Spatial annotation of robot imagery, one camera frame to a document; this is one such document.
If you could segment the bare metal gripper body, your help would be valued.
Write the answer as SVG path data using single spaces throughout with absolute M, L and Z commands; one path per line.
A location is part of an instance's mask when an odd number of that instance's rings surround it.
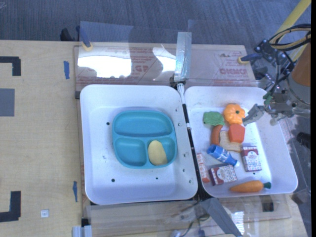
M 269 91 L 264 95 L 264 110 L 275 119 L 293 117 L 293 104 L 296 104 L 296 102 L 291 100 L 287 91 L 274 93 Z

